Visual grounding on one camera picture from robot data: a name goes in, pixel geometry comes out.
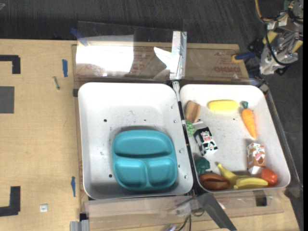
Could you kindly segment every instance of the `yellow banana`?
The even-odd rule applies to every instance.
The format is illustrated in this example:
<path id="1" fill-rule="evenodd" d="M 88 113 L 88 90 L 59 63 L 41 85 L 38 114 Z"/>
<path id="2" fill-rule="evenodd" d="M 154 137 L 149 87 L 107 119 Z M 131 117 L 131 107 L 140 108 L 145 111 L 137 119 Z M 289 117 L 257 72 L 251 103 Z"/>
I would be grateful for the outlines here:
<path id="1" fill-rule="evenodd" d="M 219 168 L 221 175 L 230 182 L 231 187 L 233 187 L 236 184 L 238 179 L 250 178 L 250 176 L 247 175 L 245 176 L 236 175 L 232 173 L 230 170 L 224 168 L 221 164 L 217 164 L 217 167 Z"/>
<path id="2" fill-rule="evenodd" d="M 262 188 L 267 187 L 269 183 L 266 180 L 256 177 L 249 177 L 245 179 L 238 179 L 234 189 L 247 189 L 247 188 Z"/>

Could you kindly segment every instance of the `chocolate milk carton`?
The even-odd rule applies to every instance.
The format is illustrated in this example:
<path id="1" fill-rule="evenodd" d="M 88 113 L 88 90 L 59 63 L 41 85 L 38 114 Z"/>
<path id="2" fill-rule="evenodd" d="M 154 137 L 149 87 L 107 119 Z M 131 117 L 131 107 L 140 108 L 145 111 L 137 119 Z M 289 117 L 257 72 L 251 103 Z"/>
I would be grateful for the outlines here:
<path id="1" fill-rule="evenodd" d="M 250 174 L 254 177 L 259 177 L 266 166 L 264 145 L 256 143 L 248 145 L 247 161 Z"/>

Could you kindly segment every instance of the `gray square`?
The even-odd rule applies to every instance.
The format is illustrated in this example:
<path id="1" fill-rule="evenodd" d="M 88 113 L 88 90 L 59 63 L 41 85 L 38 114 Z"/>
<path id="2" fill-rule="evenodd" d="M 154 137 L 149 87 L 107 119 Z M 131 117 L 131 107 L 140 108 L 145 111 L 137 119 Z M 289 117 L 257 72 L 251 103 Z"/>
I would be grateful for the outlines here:
<path id="1" fill-rule="evenodd" d="M 0 114 L 14 113 L 14 87 L 0 87 Z"/>

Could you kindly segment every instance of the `teal plate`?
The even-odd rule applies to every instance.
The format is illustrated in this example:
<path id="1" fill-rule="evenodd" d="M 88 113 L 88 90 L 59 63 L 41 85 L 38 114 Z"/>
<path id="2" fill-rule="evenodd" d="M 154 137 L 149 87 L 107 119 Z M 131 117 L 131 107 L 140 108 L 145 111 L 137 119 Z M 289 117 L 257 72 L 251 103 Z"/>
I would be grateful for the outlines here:
<path id="1" fill-rule="evenodd" d="M 131 191 L 166 189 L 178 175 L 171 139 L 155 130 L 119 133 L 112 144 L 112 163 L 117 182 Z"/>

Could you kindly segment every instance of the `carrot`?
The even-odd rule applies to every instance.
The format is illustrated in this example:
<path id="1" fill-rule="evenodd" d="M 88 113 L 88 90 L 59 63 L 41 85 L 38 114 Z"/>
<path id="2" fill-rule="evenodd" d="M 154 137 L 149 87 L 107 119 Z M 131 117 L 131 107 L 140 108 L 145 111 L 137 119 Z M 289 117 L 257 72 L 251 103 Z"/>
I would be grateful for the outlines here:
<path id="1" fill-rule="evenodd" d="M 243 121 L 252 137 L 257 137 L 254 114 L 248 109 L 248 102 L 243 102 L 244 110 L 242 112 Z"/>

